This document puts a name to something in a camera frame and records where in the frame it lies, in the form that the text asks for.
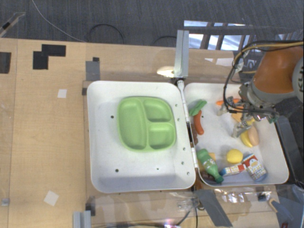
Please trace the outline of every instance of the white paper square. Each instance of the white paper square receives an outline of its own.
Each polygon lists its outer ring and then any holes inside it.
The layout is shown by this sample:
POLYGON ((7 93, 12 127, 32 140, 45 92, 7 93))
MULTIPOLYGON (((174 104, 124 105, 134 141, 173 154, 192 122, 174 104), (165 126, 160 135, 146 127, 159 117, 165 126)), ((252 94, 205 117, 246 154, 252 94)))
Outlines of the white paper square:
POLYGON ((58 98, 66 98, 67 97, 67 89, 59 89, 58 98))
POLYGON ((58 198, 59 198, 58 194, 56 194, 56 193, 54 193, 52 191, 48 191, 46 197, 44 198, 44 201, 47 204, 54 206, 56 204, 58 198))

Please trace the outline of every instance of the green plate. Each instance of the green plate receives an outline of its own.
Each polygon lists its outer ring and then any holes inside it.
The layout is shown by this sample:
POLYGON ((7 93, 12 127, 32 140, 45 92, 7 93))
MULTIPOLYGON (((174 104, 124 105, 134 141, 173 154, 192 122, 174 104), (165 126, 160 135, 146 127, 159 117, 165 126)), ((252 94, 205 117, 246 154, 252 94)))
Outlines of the green plate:
POLYGON ((117 125, 120 141, 129 150, 163 150, 176 141, 171 107, 159 98, 123 99, 118 105, 117 125))

